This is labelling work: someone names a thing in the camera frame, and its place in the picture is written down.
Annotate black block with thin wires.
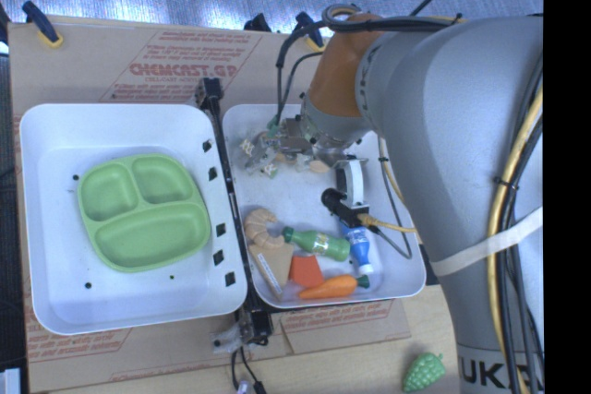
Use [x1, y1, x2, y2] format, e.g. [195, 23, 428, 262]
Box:
[234, 308, 274, 346]
[195, 77, 225, 108]

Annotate tan croissant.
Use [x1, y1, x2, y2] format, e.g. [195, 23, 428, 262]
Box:
[244, 207, 287, 251]

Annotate orange wedge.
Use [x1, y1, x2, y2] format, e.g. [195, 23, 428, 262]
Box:
[288, 255, 326, 290]

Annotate orange carrot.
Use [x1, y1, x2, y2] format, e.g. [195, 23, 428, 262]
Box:
[297, 273, 372, 302]

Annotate green bottle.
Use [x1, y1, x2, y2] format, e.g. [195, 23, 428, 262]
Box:
[282, 226, 353, 263]

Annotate blue bottle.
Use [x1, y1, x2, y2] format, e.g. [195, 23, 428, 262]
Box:
[340, 221, 376, 276]

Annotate black cylinder on white bracket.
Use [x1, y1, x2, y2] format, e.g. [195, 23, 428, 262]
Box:
[320, 158, 371, 230]

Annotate brown cardboard board red print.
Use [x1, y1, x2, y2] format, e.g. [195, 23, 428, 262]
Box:
[6, 15, 413, 394]

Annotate white plastic tray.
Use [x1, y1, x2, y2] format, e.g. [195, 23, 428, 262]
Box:
[222, 103, 428, 310]
[18, 102, 248, 336]

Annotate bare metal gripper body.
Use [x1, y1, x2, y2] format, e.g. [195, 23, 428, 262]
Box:
[275, 116, 369, 169]

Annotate tan bread slice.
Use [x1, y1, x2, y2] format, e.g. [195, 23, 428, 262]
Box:
[247, 243, 296, 303]

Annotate green divided plate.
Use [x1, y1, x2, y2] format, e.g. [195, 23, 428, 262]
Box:
[76, 153, 212, 274]

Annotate green grapes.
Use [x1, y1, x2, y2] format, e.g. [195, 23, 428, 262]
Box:
[402, 352, 447, 394]

